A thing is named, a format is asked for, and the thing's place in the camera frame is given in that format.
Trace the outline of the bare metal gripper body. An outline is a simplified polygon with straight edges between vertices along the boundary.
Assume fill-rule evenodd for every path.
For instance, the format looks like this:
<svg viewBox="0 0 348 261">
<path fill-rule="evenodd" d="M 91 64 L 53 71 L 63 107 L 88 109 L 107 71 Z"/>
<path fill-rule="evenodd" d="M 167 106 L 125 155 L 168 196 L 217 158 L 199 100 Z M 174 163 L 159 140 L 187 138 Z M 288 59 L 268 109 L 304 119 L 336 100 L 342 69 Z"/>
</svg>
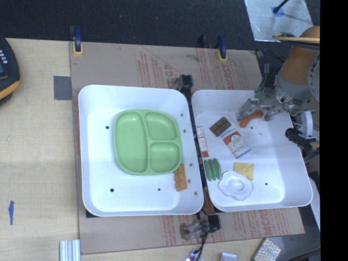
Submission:
<svg viewBox="0 0 348 261">
<path fill-rule="evenodd" d="M 257 106 L 264 114 L 287 112 L 296 114 L 301 110 L 302 101 L 296 100 L 283 91 L 262 90 L 256 92 Z"/>
</svg>

